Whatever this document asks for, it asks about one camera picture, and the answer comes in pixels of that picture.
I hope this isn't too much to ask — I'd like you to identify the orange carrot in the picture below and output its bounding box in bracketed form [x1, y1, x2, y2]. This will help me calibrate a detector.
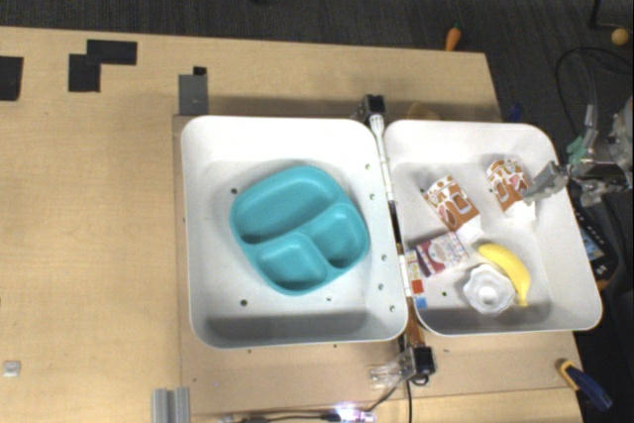
[444, 21, 465, 53]

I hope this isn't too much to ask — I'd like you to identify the thin black and white rod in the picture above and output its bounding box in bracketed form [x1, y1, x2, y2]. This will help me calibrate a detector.
[369, 112, 428, 353]

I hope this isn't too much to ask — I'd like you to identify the white plastic tray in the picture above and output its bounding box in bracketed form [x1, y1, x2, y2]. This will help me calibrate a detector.
[179, 114, 410, 351]
[383, 118, 604, 338]

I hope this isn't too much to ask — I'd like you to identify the white carton with coloured squares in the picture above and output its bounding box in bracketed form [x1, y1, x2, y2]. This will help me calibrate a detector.
[404, 249, 429, 311]

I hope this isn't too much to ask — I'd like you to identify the black block with thin wires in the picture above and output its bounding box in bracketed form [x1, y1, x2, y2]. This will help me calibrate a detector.
[412, 346, 439, 385]
[363, 94, 387, 118]

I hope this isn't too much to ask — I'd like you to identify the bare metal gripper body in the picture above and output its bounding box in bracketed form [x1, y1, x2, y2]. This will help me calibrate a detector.
[567, 101, 634, 209]

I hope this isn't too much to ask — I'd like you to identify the purple and white carton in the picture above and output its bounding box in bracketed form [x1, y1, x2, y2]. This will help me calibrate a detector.
[414, 231, 471, 278]

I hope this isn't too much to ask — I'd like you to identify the blue divided plate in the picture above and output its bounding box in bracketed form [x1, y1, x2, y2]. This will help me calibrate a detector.
[228, 164, 371, 297]

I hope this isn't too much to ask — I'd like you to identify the yellow banana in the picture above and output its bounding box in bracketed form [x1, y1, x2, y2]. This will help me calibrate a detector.
[476, 242, 532, 308]

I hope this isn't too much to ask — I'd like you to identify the brown and white carton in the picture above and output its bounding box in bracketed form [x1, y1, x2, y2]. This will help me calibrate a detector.
[422, 174, 485, 247]
[485, 157, 539, 224]

